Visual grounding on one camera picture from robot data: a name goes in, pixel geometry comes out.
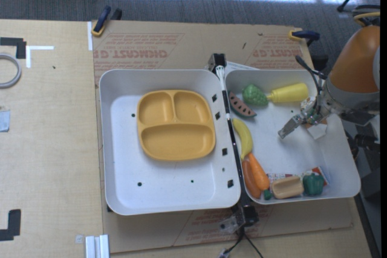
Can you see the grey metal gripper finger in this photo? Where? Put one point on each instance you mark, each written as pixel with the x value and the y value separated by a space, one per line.
pixel 289 127

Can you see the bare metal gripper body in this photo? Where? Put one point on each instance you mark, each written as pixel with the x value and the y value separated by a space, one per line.
pixel 322 111

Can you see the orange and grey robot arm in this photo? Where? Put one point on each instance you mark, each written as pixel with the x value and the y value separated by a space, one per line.
pixel 356 60

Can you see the white printed packet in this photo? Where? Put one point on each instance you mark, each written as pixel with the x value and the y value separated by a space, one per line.
pixel 306 103

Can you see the white folded carton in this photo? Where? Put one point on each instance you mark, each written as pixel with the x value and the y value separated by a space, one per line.
pixel 317 131

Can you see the white plastic tray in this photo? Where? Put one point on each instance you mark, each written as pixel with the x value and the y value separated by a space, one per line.
pixel 169 184
pixel 290 154

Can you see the yellow squeeze bottle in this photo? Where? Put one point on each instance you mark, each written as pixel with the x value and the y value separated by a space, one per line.
pixel 290 93

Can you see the yellow banana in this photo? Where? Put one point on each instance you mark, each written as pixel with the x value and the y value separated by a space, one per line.
pixel 245 137

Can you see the green grapes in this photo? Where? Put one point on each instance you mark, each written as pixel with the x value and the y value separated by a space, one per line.
pixel 254 95

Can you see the red watermelon slice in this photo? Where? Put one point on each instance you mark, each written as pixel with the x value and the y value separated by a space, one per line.
pixel 240 108

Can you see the orange carrot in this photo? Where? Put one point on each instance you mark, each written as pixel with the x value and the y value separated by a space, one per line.
pixel 259 175

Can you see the thin black and white rod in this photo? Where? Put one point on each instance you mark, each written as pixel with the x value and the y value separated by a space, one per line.
pixel 233 133

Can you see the tan bread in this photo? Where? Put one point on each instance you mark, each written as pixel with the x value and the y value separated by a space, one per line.
pixel 286 188

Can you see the green bell pepper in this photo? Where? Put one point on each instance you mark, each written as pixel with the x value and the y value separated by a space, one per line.
pixel 313 185

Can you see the yellow divided plate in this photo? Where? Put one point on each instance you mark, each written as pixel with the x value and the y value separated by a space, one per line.
pixel 175 139

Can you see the brown cardboard board red print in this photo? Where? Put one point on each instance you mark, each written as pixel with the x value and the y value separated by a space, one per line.
pixel 187 42

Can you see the white tape roll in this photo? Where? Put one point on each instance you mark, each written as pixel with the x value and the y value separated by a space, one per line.
pixel 17 71

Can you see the black cylinder on white bracket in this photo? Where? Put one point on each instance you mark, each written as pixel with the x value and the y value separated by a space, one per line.
pixel 364 141

